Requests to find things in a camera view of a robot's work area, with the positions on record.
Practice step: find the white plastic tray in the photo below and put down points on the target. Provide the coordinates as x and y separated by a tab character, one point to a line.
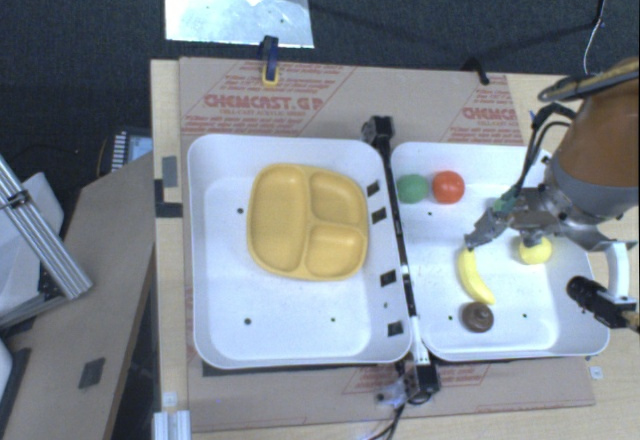
515	328
290	323

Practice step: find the orange ball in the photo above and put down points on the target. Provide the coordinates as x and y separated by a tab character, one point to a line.
448	187

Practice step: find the brown doughnut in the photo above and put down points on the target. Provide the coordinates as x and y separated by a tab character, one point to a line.
476	317

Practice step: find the thin black and white rod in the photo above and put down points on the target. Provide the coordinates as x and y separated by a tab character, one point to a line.
400	238

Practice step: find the green ball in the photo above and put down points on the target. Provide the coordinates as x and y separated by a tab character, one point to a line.
412	188

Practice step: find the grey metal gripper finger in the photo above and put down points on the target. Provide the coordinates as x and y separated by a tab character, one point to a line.
484	229
532	237

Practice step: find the yellow ball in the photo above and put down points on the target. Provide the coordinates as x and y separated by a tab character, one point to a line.
536	254

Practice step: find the black cylinder on white bracket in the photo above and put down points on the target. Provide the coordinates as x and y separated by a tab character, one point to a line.
600	300

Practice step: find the yellow banana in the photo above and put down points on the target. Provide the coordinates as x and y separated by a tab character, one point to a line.
472	278

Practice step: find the brown cardboard board red print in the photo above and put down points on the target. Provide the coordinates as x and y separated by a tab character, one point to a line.
425	103

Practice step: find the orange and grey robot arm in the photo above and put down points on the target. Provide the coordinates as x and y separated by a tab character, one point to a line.
602	143

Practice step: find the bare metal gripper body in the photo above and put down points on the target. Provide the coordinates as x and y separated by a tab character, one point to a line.
537	214

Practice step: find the yellow divided plate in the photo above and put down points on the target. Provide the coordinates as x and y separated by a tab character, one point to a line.
280	223

